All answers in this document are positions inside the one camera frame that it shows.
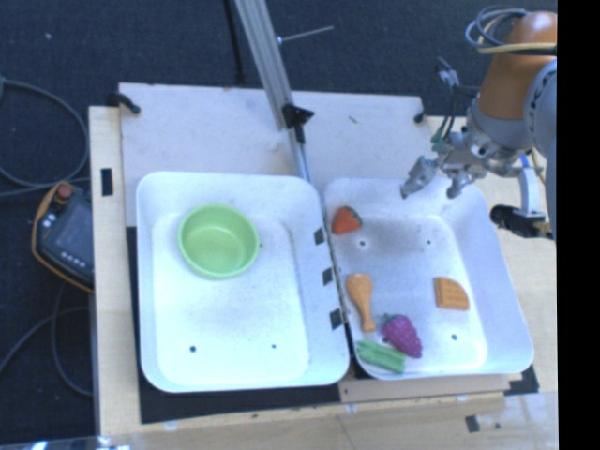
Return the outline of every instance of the black floor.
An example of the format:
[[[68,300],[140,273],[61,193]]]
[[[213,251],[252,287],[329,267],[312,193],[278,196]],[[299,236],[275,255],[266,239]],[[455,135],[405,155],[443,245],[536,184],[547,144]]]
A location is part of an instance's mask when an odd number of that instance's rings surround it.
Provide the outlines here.
[[[267,0],[286,37],[295,90],[420,96],[431,114],[449,95],[433,74],[441,56],[462,83],[477,85],[488,58],[464,39],[489,5],[558,9],[558,0]],[[243,34],[247,87],[259,87]],[[120,82],[229,85],[236,66],[222,0],[0,0],[0,74],[51,91],[86,118]],[[74,119],[47,98],[5,85],[0,93],[0,166],[26,181],[51,182],[77,170],[84,139]],[[86,177],[87,167],[78,176]],[[87,182],[79,185],[85,187]],[[0,177],[0,365],[19,340],[51,316],[62,287],[34,260],[32,222],[43,192]],[[88,295],[63,291],[61,309],[86,307]],[[73,391],[53,362],[51,326],[29,339],[0,371],[0,444],[93,435],[94,402]],[[70,378],[91,389],[88,314],[57,324],[57,349]]]

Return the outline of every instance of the toy food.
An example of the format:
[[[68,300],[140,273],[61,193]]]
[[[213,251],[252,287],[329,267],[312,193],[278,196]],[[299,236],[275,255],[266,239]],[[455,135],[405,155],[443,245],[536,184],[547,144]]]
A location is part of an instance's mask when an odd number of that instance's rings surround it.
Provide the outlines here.
[[[421,358],[423,346],[411,320],[405,315],[385,315],[382,335],[396,349],[414,358]]]
[[[363,220],[350,206],[342,206],[336,212],[331,230],[336,235],[355,232],[363,226]]]
[[[371,318],[371,295],[373,282],[367,274],[350,274],[346,277],[346,290],[358,307],[362,318],[363,332],[374,332],[377,325]]]
[[[440,308],[469,309],[469,297],[460,284],[448,277],[436,277],[435,301]]]
[[[356,346],[358,356],[371,365],[386,368],[396,373],[404,372],[405,354],[398,350],[384,347],[372,340],[361,340]]]

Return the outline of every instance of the white tray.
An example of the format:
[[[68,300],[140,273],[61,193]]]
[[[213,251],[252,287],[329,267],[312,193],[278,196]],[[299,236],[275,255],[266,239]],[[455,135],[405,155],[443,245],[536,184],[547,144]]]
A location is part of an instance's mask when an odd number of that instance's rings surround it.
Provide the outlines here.
[[[256,225],[261,248],[246,273],[193,273],[177,246],[183,216],[225,203]],[[349,365],[340,303],[316,190],[291,176],[155,172],[137,188],[142,370],[174,393],[335,383]]]
[[[468,186],[449,200],[449,180],[437,178],[402,200],[401,183],[340,179],[325,191],[330,221],[343,205],[363,219],[359,231],[332,234],[331,241],[342,285],[356,272],[373,280],[371,308],[378,331],[363,333],[347,297],[353,344],[368,338],[385,345],[379,333],[385,313],[407,315],[423,343],[423,356],[407,357],[404,374],[361,365],[382,380],[522,371],[533,360],[533,344],[483,195]],[[471,309],[436,307],[435,277],[459,282]]]

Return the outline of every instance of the green bowl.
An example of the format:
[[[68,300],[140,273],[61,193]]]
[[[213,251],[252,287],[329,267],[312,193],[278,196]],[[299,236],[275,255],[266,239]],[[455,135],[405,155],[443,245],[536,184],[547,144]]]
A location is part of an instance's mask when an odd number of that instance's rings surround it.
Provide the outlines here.
[[[179,249],[196,273],[207,278],[230,278],[254,263],[259,235],[239,210],[208,204],[189,212],[179,226]]]

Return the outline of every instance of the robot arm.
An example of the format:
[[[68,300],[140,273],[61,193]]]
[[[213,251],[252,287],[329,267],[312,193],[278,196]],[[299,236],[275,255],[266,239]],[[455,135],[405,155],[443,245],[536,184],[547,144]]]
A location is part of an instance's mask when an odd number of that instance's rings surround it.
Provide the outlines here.
[[[557,14],[551,12],[493,8],[483,10],[469,25],[467,39],[477,51],[494,57],[467,111],[466,126],[460,132],[440,129],[432,139],[437,156],[417,160],[400,188],[403,198],[424,187],[438,170],[452,181],[448,198],[456,198],[466,185],[488,172],[517,177],[521,209],[510,216],[503,209],[492,219],[523,236],[547,234],[536,208],[536,175],[543,169],[516,165],[524,152],[535,148],[547,159],[547,207],[556,236],[557,21]],[[493,32],[507,23],[514,25],[499,41]],[[480,34],[477,40],[471,38],[475,30]],[[452,78],[449,67],[441,74],[458,87],[458,78]],[[510,223],[520,219],[529,220],[533,231]]]

